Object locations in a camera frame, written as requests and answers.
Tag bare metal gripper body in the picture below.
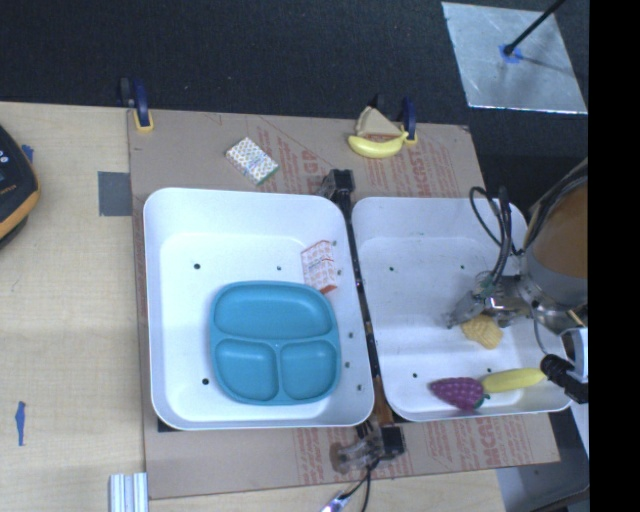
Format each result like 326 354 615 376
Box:
473 272 576 335

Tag yellow corn cob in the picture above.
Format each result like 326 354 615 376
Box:
460 313 505 350

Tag white plastic tray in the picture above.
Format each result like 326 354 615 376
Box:
350 195 577 424
142 187 377 432

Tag yellow banana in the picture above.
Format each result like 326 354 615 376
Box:
480 367 548 395
347 129 409 160

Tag purple grapes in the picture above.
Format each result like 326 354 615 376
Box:
429 376 491 413

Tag white and orange carton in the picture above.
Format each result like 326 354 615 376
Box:
299 239 338 296

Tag blue divided plate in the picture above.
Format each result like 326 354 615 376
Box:
208 280 343 407

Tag beige pizza slice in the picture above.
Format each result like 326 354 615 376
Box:
355 105 404 137

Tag white patterned packet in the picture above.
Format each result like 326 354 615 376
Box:
224 136 280 187

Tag brown cardboard board, red print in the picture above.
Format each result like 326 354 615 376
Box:
126 108 562 501

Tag black cylinder on white bracket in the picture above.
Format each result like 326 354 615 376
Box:
539 327 589 405

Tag black block with thin wires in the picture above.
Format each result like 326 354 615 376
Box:
330 422 406 475
316 168 357 202

